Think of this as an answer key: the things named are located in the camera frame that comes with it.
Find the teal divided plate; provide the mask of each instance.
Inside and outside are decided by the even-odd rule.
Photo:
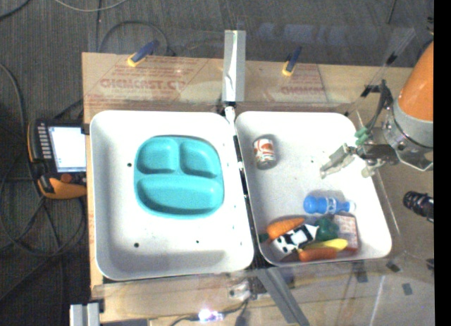
[[[134,183],[141,207],[167,217],[206,216],[224,200],[219,155],[194,137],[157,136],[144,142],[135,158]]]

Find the button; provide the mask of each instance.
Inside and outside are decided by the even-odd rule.
[[[69,173],[63,173],[60,180],[64,183],[70,183],[70,181],[72,181],[72,175],[70,175]]]

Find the orange carrot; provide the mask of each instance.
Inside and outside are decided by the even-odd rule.
[[[321,247],[320,249],[299,250],[299,259],[302,262],[331,260],[337,258],[337,250],[332,247]]]
[[[281,220],[271,223],[267,228],[269,239],[273,241],[279,236],[287,233],[288,231],[296,228],[305,221],[303,217],[289,218],[287,220]]]

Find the blue plastic bottle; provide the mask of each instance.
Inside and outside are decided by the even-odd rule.
[[[352,201],[339,202],[333,197],[307,196],[304,200],[304,210],[307,213],[322,213],[333,215],[340,211],[354,212],[355,203]]]

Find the soda can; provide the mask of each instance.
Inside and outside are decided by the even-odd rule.
[[[257,168],[266,170],[273,167],[277,162],[273,140],[265,137],[256,139],[254,141],[254,155]]]

